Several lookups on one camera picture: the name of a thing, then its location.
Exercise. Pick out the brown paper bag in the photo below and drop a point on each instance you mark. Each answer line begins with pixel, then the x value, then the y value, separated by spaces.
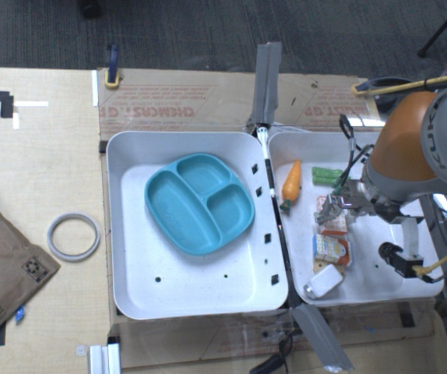
pixel 1 263

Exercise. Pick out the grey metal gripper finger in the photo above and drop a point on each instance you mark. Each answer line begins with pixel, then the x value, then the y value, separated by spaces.
pixel 323 213
pixel 335 200

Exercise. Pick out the red and white packet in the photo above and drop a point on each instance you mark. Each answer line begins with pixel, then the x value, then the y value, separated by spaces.
pixel 334 224

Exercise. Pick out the green packet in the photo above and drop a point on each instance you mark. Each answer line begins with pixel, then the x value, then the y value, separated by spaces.
pixel 324 176

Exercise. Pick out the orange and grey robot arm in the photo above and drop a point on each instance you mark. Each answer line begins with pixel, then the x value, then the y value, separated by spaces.
pixel 402 150

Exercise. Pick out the blue divided plate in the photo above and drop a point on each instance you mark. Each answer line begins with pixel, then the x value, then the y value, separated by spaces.
pixel 192 209

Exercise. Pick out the white plastic tray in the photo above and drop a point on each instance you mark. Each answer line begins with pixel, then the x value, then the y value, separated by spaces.
pixel 192 283
pixel 367 283

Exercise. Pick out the white bottle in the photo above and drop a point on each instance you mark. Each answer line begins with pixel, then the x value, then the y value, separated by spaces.
pixel 326 282

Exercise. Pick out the black cylinder on white bracket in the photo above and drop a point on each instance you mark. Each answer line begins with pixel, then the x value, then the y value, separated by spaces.
pixel 400 261

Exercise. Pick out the brown cardboard board red print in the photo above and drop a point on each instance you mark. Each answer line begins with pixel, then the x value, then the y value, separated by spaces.
pixel 192 103

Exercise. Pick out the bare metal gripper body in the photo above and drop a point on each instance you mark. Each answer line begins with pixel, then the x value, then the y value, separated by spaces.
pixel 363 199

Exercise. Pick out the orange carrot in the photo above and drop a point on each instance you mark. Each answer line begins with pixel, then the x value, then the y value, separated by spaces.
pixel 292 183

